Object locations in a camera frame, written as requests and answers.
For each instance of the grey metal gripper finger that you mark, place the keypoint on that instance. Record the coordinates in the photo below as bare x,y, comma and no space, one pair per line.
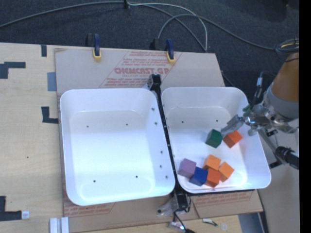
232,126

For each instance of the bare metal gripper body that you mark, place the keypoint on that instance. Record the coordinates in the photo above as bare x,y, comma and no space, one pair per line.
261,119

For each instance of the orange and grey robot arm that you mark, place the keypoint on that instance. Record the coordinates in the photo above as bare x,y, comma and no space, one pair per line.
285,81

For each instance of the orange cube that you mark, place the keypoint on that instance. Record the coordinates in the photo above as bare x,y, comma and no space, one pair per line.
232,139
212,161
213,177
226,171

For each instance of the green cube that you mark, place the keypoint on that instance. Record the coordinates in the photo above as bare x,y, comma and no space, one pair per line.
213,138

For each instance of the white plastic tray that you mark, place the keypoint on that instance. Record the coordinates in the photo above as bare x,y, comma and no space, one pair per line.
111,149
194,115

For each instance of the blue cube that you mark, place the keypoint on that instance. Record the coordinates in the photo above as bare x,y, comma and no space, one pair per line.
199,176

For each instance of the purple cube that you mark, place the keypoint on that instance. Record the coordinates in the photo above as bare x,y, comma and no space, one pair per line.
186,167

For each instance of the thin black rod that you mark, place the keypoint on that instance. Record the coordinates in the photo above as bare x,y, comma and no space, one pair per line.
167,135

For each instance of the brown cardboard board red print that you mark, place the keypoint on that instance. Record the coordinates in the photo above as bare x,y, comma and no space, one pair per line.
80,69

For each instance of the black cylinder on white bracket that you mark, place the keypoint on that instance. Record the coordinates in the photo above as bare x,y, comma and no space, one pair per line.
288,155

